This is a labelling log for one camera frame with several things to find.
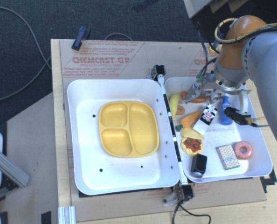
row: wooden table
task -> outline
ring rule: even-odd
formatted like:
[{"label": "wooden table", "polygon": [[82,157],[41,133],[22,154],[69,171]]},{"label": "wooden table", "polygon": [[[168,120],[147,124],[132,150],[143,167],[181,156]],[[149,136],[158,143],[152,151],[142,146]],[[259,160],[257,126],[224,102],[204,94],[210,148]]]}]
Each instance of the wooden table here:
[{"label": "wooden table", "polygon": [[[52,52],[52,73],[53,73],[53,95],[55,112],[55,140],[56,140],[56,163],[57,163],[57,182],[58,182],[58,206],[71,206],[71,194],[69,183],[68,153],[66,142],[65,115],[63,110],[63,90],[62,90],[62,68],[60,40],[51,40]],[[247,82],[247,88],[253,90],[249,97],[255,109],[257,117],[263,116],[260,108],[256,88],[250,81]],[[277,143],[269,128],[262,129],[263,137],[266,141],[270,156],[273,161],[274,171],[277,177]],[[219,206],[205,209],[193,210],[194,214],[209,214],[212,218],[211,223],[268,223],[277,224],[277,182],[273,186],[267,187],[266,198],[264,202],[235,204],[229,206]],[[158,214],[149,214],[133,217],[121,217],[113,219],[104,219],[97,221],[81,222],[82,224],[140,224],[140,223],[161,223],[170,224],[172,212]],[[180,223],[208,223],[207,217],[193,217],[179,209],[175,222]]]}]

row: blue clamp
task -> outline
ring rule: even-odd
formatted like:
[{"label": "blue clamp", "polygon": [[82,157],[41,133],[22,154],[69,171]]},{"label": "blue clamp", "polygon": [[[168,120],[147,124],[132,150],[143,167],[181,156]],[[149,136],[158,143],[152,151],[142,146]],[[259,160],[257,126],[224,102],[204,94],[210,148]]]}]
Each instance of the blue clamp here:
[{"label": "blue clamp", "polygon": [[86,27],[79,28],[77,38],[76,38],[76,40],[74,41],[74,43],[71,47],[72,49],[74,49],[74,50],[79,50],[80,49],[80,47],[82,45],[82,39],[86,35],[86,32],[87,32]]}]

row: toy banana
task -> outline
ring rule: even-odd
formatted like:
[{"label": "toy banana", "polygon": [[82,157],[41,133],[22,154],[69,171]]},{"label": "toy banana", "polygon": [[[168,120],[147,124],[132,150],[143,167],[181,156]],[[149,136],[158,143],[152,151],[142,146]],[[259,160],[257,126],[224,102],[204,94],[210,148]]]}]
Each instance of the toy banana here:
[{"label": "toy banana", "polygon": [[169,104],[172,113],[173,120],[175,120],[176,112],[178,110],[178,103],[181,100],[181,95],[176,93],[170,97]]}]

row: pink donut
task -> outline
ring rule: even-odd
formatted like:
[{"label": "pink donut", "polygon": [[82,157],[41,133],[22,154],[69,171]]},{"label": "pink donut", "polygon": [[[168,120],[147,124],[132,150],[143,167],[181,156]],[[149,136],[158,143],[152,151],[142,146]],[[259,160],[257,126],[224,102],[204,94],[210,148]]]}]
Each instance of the pink donut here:
[{"label": "pink donut", "polygon": [[238,159],[248,159],[253,153],[253,149],[250,143],[240,141],[234,145],[234,152]]}]

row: yellow plate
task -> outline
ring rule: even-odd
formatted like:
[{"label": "yellow plate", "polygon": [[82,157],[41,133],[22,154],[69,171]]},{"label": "yellow plate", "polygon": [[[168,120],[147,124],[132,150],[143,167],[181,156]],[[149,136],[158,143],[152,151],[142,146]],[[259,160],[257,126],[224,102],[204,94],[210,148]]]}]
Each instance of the yellow plate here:
[{"label": "yellow plate", "polygon": [[159,146],[153,109],[138,101],[114,101],[99,112],[99,134],[104,150],[116,157],[145,157]]}]

